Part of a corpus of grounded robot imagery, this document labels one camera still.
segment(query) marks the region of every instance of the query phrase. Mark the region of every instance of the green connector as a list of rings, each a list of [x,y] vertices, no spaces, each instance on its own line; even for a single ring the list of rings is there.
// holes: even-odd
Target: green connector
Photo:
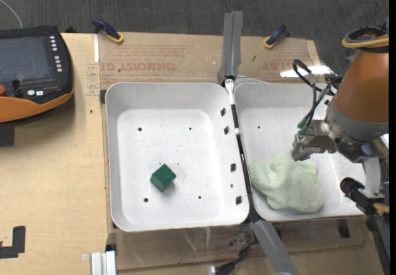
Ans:
[[[297,125],[299,129],[303,128],[303,126],[307,123],[307,118],[303,118]]]
[[[150,181],[159,191],[163,192],[175,178],[176,174],[166,164],[163,164],[153,173]]]
[[[300,129],[300,130],[297,132],[297,134],[298,134],[299,136],[305,135],[305,133],[307,132],[307,130],[308,130],[308,127],[307,127],[306,125],[304,125],[303,128]]]

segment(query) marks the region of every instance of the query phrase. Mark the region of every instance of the white cloth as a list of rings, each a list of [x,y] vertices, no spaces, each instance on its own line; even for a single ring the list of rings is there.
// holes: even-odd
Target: white cloth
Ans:
[[[290,152],[279,152],[271,164],[253,160],[248,169],[251,183],[273,209],[314,213],[323,206],[322,182],[313,160],[295,162]]]

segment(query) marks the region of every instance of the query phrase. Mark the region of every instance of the blue and yellow clamp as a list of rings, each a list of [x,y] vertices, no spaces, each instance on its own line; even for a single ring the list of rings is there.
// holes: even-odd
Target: blue and yellow clamp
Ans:
[[[284,25],[281,25],[271,36],[268,36],[263,42],[262,46],[268,50],[273,48],[277,41],[280,38],[283,37],[288,37],[290,35],[290,32],[287,30],[287,27]]]
[[[109,40],[120,44],[124,41],[124,36],[121,33],[118,33],[109,23],[106,23],[104,20],[100,20],[98,18],[94,18],[92,20],[92,24],[95,26],[95,33],[98,33],[100,30],[106,33],[106,36]]]

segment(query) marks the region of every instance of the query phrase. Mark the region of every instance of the red button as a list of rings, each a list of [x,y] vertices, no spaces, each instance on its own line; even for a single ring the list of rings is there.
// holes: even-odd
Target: red button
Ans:
[[[5,97],[5,96],[6,96],[6,87],[0,84],[0,97]]]

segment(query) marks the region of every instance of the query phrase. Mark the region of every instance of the green cube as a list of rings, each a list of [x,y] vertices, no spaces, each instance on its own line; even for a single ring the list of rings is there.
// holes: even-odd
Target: green cube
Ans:
[[[171,182],[176,178],[176,174],[166,165],[163,164],[151,176],[151,183],[157,187],[159,191],[164,191]]]

